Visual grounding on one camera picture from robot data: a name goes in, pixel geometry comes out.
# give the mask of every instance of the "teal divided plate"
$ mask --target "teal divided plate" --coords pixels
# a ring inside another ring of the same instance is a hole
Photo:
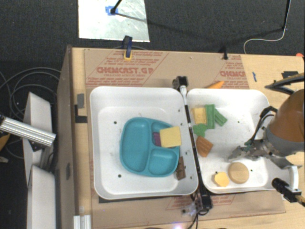
[[[120,142],[120,160],[130,172],[150,177],[172,174],[178,165],[180,146],[164,148],[154,144],[154,132],[172,127],[149,118],[137,117],[126,122]]]

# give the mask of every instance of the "blue clamp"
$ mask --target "blue clamp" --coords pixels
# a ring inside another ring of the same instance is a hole
[[[131,60],[132,59],[132,37],[125,36],[122,42],[122,49],[126,49],[124,52],[124,59]]]
[[[113,8],[113,6],[106,6],[106,7],[105,7],[106,13],[107,13],[108,15],[115,15],[116,13],[119,13],[119,9],[116,9],[116,10],[115,10],[115,13],[112,14],[112,13],[110,12],[110,10],[111,10],[112,8]]]

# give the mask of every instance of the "black rod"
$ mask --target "black rod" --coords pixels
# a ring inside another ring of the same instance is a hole
[[[286,3],[285,19],[284,19],[284,25],[282,27],[283,30],[286,28],[286,25],[287,25],[287,17],[288,17],[288,12],[289,12],[290,1],[291,0],[287,0],[287,3]]]
[[[112,9],[110,9],[110,14],[115,14],[115,10],[118,8],[118,6],[120,5],[121,2],[122,2],[122,0],[118,0],[116,5]]]

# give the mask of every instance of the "green block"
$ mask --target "green block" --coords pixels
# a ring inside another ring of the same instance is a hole
[[[219,113],[217,109],[215,109],[215,121],[220,126],[223,126],[227,122],[227,118],[224,117],[221,113]]]
[[[205,131],[207,130],[207,126],[205,124],[193,125],[193,132],[197,136],[205,136]]]
[[[205,112],[206,112],[206,124],[208,129],[215,129],[215,105],[206,104]]]

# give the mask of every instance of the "black carpet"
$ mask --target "black carpet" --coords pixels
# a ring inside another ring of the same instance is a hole
[[[134,43],[149,50],[243,53],[250,38],[279,39],[286,0],[145,0],[150,43]],[[292,0],[287,30],[278,42],[249,42],[249,54],[304,54],[305,0]],[[77,0],[0,0],[0,71],[6,79],[34,67],[59,70],[67,44],[113,48],[119,41],[78,38]],[[10,82],[13,87],[18,79]],[[56,90],[56,81],[46,75],[28,77]],[[54,102],[42,89],[32,90]],[[26,91],[18,102],[24,108]],[[0,89],[0,111],[9,115],[8,93]],[[22,155],[21,144],[10,150]],[[0,228],[26,227],[26,183],[23,161],[4,149],[0,156]]]

